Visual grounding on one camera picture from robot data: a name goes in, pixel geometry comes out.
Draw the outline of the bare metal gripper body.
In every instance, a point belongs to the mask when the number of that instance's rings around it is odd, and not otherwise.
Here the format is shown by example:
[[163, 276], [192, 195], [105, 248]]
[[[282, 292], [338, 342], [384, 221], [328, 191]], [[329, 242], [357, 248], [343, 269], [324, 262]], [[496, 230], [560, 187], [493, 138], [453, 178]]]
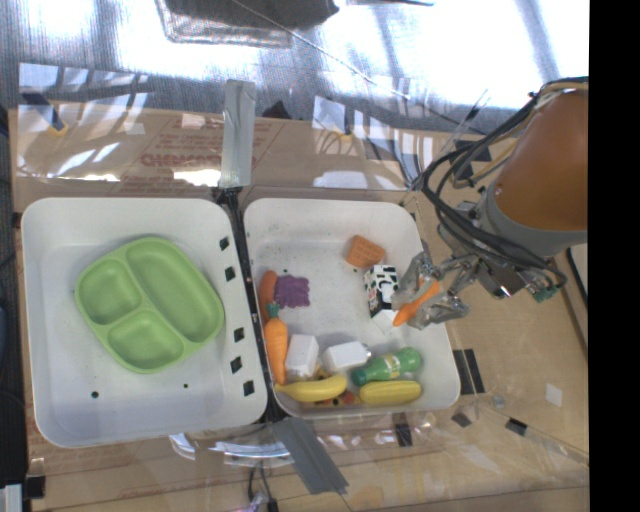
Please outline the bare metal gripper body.
[[475, 254], [453, 255], [439, 265], [443, 274], [453, 272], [448, 285], [451, 295], [459, 295], [465, 288], [479, 284], [492, 297], [512, 297], [526, 287], [522, 276], [510, 266], [502, 266]]

